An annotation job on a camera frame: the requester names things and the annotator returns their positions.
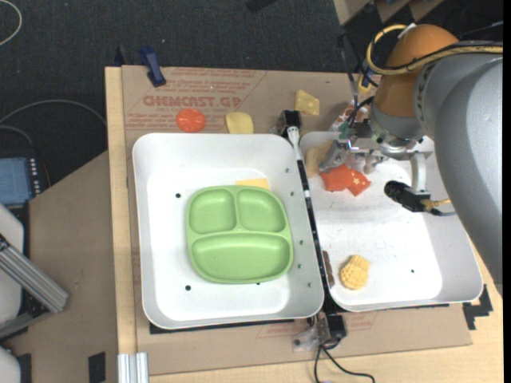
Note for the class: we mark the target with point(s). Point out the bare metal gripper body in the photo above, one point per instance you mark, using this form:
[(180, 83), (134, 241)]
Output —
[(369, 142)]

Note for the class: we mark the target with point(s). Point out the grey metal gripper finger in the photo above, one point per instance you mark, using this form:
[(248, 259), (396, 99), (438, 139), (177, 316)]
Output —
[(334, 160), (369, 165)]

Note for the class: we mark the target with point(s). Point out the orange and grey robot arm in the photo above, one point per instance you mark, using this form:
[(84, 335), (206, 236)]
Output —
[(459, 134)]

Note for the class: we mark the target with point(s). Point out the orange toy block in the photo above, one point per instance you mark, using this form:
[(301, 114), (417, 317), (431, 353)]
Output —
[(335, 178)]

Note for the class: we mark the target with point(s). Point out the beige bread slice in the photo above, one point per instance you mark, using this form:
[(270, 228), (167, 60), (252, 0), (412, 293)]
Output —
[(315, 160)]

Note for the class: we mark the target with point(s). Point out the red packet with yellow stars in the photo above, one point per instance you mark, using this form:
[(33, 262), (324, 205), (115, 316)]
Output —
[(359, 184)]

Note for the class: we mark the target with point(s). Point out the thin black and white rod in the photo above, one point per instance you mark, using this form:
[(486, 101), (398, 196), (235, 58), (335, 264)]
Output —
[(310, 210)]

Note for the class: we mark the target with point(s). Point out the yellow cheese wedge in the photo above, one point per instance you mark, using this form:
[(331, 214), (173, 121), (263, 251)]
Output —
[(307, 103)]

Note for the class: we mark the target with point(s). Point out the white plastic tray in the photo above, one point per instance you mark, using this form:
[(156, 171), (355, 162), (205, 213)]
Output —
[(167, 222), (383, 238)]

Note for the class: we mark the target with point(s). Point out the flat yellow cheese slice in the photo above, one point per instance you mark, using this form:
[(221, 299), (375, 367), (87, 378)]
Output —
[(253, 182)]

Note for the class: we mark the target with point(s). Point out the pale yellow potato chip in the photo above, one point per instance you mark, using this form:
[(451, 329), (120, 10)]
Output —
[(239, 123)]

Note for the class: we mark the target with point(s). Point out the yellow corn cob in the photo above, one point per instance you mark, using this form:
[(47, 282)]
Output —
[(354, 273)]

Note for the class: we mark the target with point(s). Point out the green divided plate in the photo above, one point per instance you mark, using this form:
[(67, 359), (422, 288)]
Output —
[(239, 238)]

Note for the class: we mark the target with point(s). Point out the brown cardboard board, red print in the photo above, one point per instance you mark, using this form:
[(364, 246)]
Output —
[(223, 90)]

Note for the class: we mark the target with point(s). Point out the orange round slice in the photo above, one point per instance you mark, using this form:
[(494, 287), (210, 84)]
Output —
[(191, 120)]

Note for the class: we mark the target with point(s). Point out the black cylinder on white bracket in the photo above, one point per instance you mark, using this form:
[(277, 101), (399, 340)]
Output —
[(403, 196)]

